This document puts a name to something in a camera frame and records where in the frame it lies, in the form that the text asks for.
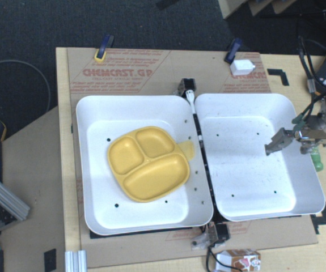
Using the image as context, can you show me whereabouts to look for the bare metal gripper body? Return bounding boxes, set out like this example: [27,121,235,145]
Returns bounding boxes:
[293,112,326,155]

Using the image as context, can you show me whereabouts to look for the green plastic bottle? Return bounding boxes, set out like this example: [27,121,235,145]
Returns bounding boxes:
[310,147,324,172]

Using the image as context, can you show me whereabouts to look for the white plastic tray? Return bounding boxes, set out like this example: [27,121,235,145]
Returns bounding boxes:
[193,92,326,223]
[75,95,214,236]

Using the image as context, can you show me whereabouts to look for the thin black and white rod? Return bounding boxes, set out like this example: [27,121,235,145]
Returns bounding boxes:
[185,89,219,224]

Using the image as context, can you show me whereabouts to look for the small white carton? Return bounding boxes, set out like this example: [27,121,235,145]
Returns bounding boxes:
[230,59,257,77]

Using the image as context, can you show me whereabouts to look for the brown and white carton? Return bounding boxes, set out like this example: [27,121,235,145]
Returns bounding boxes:
[215,249,262,272]

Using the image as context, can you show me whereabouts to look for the yellow divided plate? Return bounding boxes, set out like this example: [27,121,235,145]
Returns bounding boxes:
[107,125,192,204]

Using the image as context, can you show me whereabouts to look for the brown cardboard board red print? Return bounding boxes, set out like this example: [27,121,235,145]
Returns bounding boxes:
[66,47,319,269]

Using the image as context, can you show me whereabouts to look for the black block with thin wires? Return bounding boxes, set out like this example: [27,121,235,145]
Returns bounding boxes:
[176,78,197,96]
[191,222,231,250]

